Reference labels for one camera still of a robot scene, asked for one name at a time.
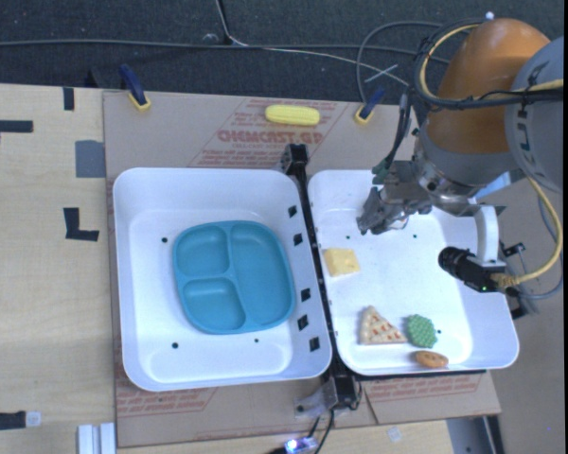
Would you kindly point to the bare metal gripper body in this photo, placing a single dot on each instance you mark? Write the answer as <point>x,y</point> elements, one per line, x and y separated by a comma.
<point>404,189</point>

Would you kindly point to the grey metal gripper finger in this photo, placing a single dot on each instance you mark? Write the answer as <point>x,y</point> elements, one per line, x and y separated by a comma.
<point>370,208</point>
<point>390,221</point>

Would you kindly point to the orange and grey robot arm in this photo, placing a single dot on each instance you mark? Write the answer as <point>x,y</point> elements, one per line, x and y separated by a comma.
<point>483,74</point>

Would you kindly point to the white plastic tray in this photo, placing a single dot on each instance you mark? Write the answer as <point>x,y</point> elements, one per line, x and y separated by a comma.
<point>407,277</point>
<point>142,277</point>

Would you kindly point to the yellow cheese wedge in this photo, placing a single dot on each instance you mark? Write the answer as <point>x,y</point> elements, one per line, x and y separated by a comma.
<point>341,262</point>

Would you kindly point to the thin black rod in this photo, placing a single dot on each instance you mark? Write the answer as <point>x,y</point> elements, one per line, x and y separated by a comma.
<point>314,234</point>

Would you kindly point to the pizza slice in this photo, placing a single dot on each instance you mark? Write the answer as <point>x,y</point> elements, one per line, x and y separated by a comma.
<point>376,329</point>

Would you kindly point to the green waffle biscuit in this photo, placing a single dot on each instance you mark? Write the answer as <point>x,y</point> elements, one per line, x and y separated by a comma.
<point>421,331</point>

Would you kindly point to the yellow corn cob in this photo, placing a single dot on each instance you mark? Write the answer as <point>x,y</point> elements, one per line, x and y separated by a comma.
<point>292,115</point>

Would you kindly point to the blue divided plate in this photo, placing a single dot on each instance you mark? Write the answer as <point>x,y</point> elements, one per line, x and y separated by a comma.
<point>255,272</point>

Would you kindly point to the orange round biscuit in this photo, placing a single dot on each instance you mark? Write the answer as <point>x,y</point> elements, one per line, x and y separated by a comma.
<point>431,359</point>

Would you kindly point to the brown cardboard board red print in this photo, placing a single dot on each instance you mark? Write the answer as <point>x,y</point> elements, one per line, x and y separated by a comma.
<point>180,130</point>

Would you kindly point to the black cylinder on white bracket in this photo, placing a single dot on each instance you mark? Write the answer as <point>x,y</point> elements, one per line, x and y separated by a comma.
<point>468,265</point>

